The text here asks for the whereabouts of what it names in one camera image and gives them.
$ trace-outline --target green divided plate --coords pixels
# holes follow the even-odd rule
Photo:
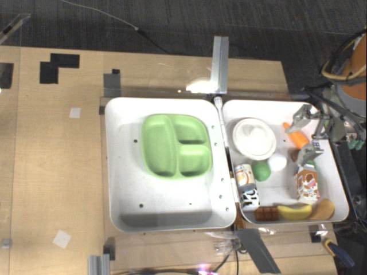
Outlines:
[[[142,151],[147,169],[169,178],[200,176],[212,168],[208,131],[196,117],[156,114],[142,127]]]

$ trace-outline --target food item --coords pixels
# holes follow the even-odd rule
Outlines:
[[[299,152],[300,152],[299,149],[294,149],[290,152],[291,159],[292,159],[293,162],[297,161]]]
[[[280,153],[274,153],[268,159],[268,165],[271,171],[280,171],[287,165],[287,158]]]
[[[278,206],[278,211],[279,214],[287,220],[303,220],[311,215],[312,206],[304,205],[297,209],[287,206]]]
[[[236,166],[235,177],[237,181],[237,187],[241,192],[255,189],[255,180],[253,178],[252,169],[249,164],[241,164]]]
[[[297,182],[297,201],[300,203],[312,205],[320,197],[317,179],[318,175],[315,166],[305,164],[300,167],[295,175]]]
[[[334,203],[329,199],[323,199],[309,219],[328,220],[331,218],[331,216],[333,216],[334,210],[335,210]]]
[[[240,196],[242,211],[254,211],[260,206],[257,189],[242,192]]]
[[[283,123],[283,127],[287,129],[290,125],[286,122]],[[288,136],[291,138],[292,142],[299,148],[302,149],[302,147],[305,144],[309,143],[309,140],[307,137],[305,137],[304,134],[302,134],[300,131],[288,133]]]
[[[255,220],[257,221],[277,221],[279,212],[277,207],[258,207],[255,210]]]
[[[255,163],[255,165],[252,166],[252,172],[257,181],[267,180],[271,174],[268,163],[264,161]]]

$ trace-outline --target paper sticker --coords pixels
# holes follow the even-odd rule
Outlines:
[[[71,239],[71,235],[67,234],[66,232],[62,230],[59,230],[53,240],[53,243],[63,249],[66,249],[70,239]]]
[[[80,118],[81,108],[71,108],[69,118]]]

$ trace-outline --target milk carton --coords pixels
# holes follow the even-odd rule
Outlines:
[[[317,189],[317,172],[315,166],[305,164],[295,175],[297,182],[297,201],[312,205],[320,197]]]

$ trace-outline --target cable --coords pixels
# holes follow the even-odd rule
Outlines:
[[[118,273],[117,275],[156,275],[163,273],[177,273],[177,274],[187,274],[187,275],[199,275],[198,271],[194,270],[178,270],[178,269],[166,269],[166,270],[143,270],[135,273]]]
[[[64,3],[67,3],[67,4],[70,4],[70,5],[73,5],[73,6],[77,6],[77,7],[81,7],[81,8],[85,8],[85,9],[94,10],[94,11],[99,12],[99,13],[102,13],[102,14],[104,14],[104,15],[108,16],[108,17],[111,17],[111,18],[113,18],[113,19],[116,19],[116,20],[118,20],[118,21],[121,21],[121,22],[123,22],[123,23],[125,23],[125,24],[127,24],[127,25],[131,26],[132,28],[134,28],[134,30],[135,30],[139,35],[141,35],[142,37],[144,37],[145,39],[147,39],[148,41],[150,41],[150,42],[151,42],[154,46],[156,46],[159,50],[161,50],[161,51],[165,52],[166,54],[170,54],[167,50],[164,50],[164,48],[160,47],[160,46],[159,46],[157,43],[155,43],[151,38],[149,38],[149,37],[148,37],[148,35],[147,35],[144,31],[140,30],[140,28],[138,28],[137,26],[135,26],[135,25],[133,25],[133,24],[131,24],[131,23],[129,23],[129,22],[127,22],[127,21],[125,21],[125,20],[123,20],[123,19],[119,18],[119,17],[116,17],[116,16],[114,16],[114,15],[112,15],[112,14],[110,14],[110,13],[107,13],[107,12],[102,11],[102,10],[97,9],[97,8],[93,8],[93,7],[89,7],[89,6],[85,6],[85,5],[77,4],[77,3],[70,2],[70,1],[67,1],[67,0],[59,0],[59,1],[64,2]]]
[[[137,26],[135,26],[135,25],[133,25],[133,24],[131,24],[131,23],[129,23],[129,22],[127,22],[127,21],[125,21],[125,20],[123,20],[123,19],[119,18],[119,17],[116,17],[116,16],[114,16],[114,15],[112,15],[112,14],[109,14],[109,13],[107,13],[107,12],[104,12],[104,11],[102,11],[102,10],[99,10],[99,9],[97,9],[97,8],[93,8],[93,7],[89,7],[89,6],[85,6],[85,5],[77,4],[77,3],[70,2],[70,1],[67,1],[67,0],[59,0],[59,1],[64,2],[64,3],[67,3],[67,4],[70,4],[70,5],[73,5],[73,6],[77,6],[77,7],[81,7],[81,8],[85,8],[85,9],[94,10],[94,11],[96,11],[96,12],[99,12],[99,13],[102,13],[102,14],[104,14],[104,15],[107,15],[108,17],[111,17],[111,18],[113,18],[113,19],[116,19],[116,20],[118,20],[118,21],[121,21],[121,22],[123,22],[123,23],[125,23],[125,24],[127,24],[127,25],[130,25],[130,26],[131,26],[132,28],[134,28],[134,30],[136,30],[136,31],[138,31],[138,30],[139,30],[139,28],[138,28]]]
[[[360,77],[361,74],[363,74],[366,71],[366,65],[364,65],[360,70],[353,74],[349,74],[348,76],[340,76],[336,74],[331,73],[331,69],[334,66],[338,56],[343,53],[346,49],[352,46],[354,42],[360,37],[361,35],[366,33],[366,29],[359,31],[358,33],[354,34],[350,38],[348,38],[345,42],[343,42],[339,48],[330,56],[330,58],[324,63],[321,74],[326,77],[328,80],[331,80],[333,83],[339,81],[344,84],[358,84],[366,81],[366,77]]]
[[[162,47],[160,47],[157,43],[155,43],[151,38],[149,38],[148,36],[147,36],[147,34],[144,32],[144,31],[142,31],[142,30],[137,30],[136,31],[138,34],[140,34],[141,36],[143,36],[145,39],[147,39],[148,41],[150,41],[154,46],[156,46],[159,50],[161,50],[161,51],[163,51],[163,52],[165,52],[166,54],[170,54],[170,52],[168,52],[167,50],[164,50]]]
[[[237,253],[237,250],[235,250],[235,254],[236,254],[236,275],[239,275],[239,271],[240,271],[240,262],[239,262],[239,254]]]
[[[217,272],[226,262],[227,262],[227,260],[228,260],[228,258],[229,258],[229,254],[224,258],[224,260],[222,261],[222,263],[220,263],[214,270],[213,270],[213,272],[215,273],[215,272]]]
[[[316,95],[315,93],[310,92],[307,88],[303,89],[304,92],[306,94],[308,94],[309,96],[324,102],[325,104],[327,104],[328,106],[332,107],[334,110],[336,110],[337,112],[339,112],[342,116],[346,116],[348,117],[353,123],[353,127],[354,129],[358,132],[358,137],[362,140],[366,140],[366,131],[363,128],[363,126],[360,124],[360,122],[355,118],[355,116],[349,112],[347,109],[344,109],[342,107],[340,107],[338,104],[324,98],[321,96]]]

